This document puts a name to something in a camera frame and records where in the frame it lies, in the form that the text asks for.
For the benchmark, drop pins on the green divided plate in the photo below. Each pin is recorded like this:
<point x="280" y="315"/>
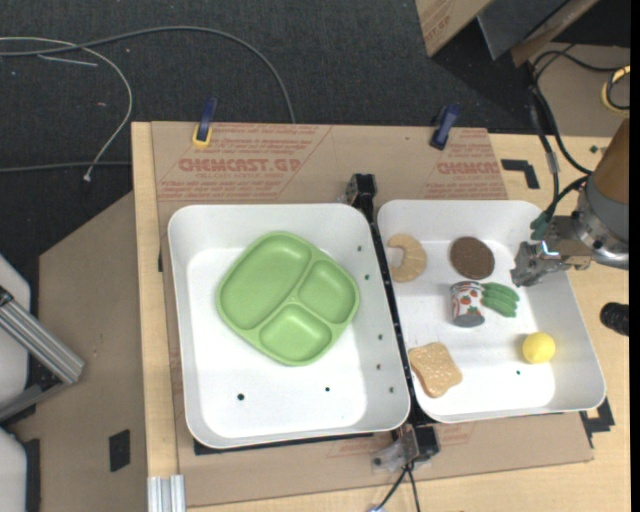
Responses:
<point x="280" y="295"/>

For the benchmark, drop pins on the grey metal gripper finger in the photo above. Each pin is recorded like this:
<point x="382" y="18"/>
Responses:
<point x="525" y="275"/>
<point x="531" y="250"/>

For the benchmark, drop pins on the thin black rod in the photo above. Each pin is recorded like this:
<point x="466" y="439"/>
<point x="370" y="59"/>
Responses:
<point x="393" y="310"/>

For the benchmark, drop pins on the small can with tomato print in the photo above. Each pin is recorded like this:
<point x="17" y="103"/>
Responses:
<point x="467" y="305"/>

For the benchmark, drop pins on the yellow lemon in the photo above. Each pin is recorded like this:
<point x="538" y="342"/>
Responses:
<point x="538" y="347"/>

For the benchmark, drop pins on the beige toy croissant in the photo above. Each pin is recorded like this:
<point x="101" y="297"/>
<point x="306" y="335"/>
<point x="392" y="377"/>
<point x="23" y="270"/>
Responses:
<point x="415" y="260"/>

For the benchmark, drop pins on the white plastic tray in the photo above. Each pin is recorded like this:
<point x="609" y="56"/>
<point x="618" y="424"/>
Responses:
<point x="280" y="400"/>
<point x="490" y="390"/>

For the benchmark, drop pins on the green pea pods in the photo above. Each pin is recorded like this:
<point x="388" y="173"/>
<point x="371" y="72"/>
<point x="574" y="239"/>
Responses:
<point x="502" y="300"/>

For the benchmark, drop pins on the brown round biscuit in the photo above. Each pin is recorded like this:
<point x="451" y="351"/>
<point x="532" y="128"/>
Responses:
<point x="472" y="258"/>

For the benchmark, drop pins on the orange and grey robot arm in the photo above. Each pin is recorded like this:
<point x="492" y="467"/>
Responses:
<point x="612" y="175"/>

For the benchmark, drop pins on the tan bread slice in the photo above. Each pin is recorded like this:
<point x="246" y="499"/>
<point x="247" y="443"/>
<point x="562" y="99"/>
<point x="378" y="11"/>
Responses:
<point x="434" y="371"/>

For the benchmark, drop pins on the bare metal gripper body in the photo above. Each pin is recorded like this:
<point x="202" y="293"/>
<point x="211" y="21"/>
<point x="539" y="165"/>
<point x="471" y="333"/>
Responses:
<point x="575" y="242"/>

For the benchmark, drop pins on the brown cardboard board red print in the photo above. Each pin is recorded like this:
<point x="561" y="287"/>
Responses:
<point x="320" y="160"/>

